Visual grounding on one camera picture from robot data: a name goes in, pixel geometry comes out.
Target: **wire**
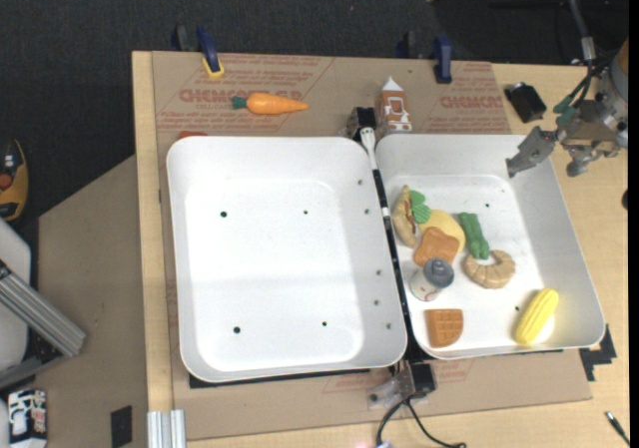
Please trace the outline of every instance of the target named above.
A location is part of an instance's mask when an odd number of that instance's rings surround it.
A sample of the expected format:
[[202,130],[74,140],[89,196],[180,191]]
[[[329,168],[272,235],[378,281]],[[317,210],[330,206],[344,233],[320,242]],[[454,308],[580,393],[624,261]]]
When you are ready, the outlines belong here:
[[432,437],[428,433],[426,428],[423,426],[421,421],[419,420],[419,416],[417,416],[417,413],[415,412],[414,408],[412,407],[412,404],[410,403],[411,398],[412,398],[412,396],[409,396],[408,398],[406,398],[402,402],[397,402],[395,405],[393,405],[390,409],[388,409],[386,411],[386,414],[383,415],[383,418],[381,418],[381,421],[379,422],[379,426],[377,427],[377,435],[375,436],[376,446],[379,446],[379,445],[381,445],[383,443],[383,441],[381,439],[381,433],[383,432],[383,427],[386,425],[386,423],[388,423],[388,420],[390,420],[390,418],[395,414],[395,412],[397,412],[397,410],[402,405],[405,405],[406,407],[408,407],[408,409],[412,413],[412,416],[414,417],[415,421],[417,422],[417,425],[419,426],[419,429],[433,443],[437,443],[439,446],[443,446],[444,448],[466,448],[466,443],[447,444],[447,443],[444,443],[443,441],[439,441],[438,439]]

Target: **gray lid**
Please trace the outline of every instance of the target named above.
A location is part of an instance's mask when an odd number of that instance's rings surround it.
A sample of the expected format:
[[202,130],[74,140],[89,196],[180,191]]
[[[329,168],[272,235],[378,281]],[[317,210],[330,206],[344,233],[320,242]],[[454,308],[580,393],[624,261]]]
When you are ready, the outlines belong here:
[[449,286],[455,276],[450,263],[442,258],[431,258],[426,262],[422,271],[428,282],[437,288]]

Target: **black pen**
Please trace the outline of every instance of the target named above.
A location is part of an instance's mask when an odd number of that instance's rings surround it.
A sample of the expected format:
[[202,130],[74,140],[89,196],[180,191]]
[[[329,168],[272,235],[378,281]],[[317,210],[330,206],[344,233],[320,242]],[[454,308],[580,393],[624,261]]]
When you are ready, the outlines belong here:
[[606,412],[606,417],[608,418],[608,421],[610,422],[610,424],[615,428],[617,433],[621,437],[623,437],[623,440],[626,443],[628,443],[628,446],[630,446],[630,439],[628,439],[628,436],[626,435],[626,433],[621,428],[621,425],[619,424],[619,421],[617,421],[617,418],[615,418],[610,411]]

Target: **wooden table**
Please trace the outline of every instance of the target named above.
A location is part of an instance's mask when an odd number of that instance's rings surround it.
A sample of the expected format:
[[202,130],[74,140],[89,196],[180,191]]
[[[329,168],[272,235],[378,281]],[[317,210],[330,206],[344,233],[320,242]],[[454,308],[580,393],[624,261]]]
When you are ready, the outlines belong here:
[[[153,59],[151,52],[133,53],[133,81],[137,141],[140,233],[144,288],[147,384],[150,410],[174,408],[168,339],[162,219],[158,203],[159,170],[156,147]],[[576,67],[494,65],[500,86],[525,81],[534,85],[548,106],[562,99],[582,78]],[[503,99],[512,132],[526,134]],[[540,124],[551,129],[554,117]],[[592,400],[552,406],[429,417],[426,428],[447,442],[465,441],[472,448],[494,446],[623,446],[604,413],[612,411],[630,434],[628,348],[628,238],[627,211],[621,196],[627,189],[627,152],[593,163],[589,172],[570,179],[565,174],[569,156],[557,149],[552,157],[583,255],[597,288],[615,344],[613,364],[597,366],[591,383]],[[196,448],[371,447],[376,424],[364,423],[259,436],[192,442]],[[391,421],[384,438],[394,448],[431,446],[412,420]]]

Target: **chocolate milk carton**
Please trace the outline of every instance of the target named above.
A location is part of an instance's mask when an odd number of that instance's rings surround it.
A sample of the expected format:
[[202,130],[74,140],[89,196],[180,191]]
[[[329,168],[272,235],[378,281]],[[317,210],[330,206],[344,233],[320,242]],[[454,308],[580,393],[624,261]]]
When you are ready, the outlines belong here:
[[383,85],[375,101],[375,117],[377,119],[377,138],[387,134],[407,134],[412,132],[412,124],[408,115],[408,104],[403,88],[391,77]]
[[9,395],[9,446],[43,448],[47,444],[45,392],[23,389]]

